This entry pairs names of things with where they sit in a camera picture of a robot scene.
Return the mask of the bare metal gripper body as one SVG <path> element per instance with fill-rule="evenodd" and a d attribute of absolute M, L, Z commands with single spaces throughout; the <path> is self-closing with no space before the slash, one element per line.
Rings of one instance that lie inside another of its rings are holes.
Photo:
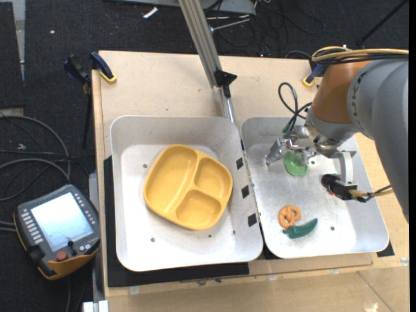
<path fill-rule="evenodd" d="M 296 125 L 288 134 L 285 145 L 293 151 L 308 151 L 331 158 L 342 144 L 339 140 L 332 140 L 317 133 L 317 130 L 308 125 Z"/>

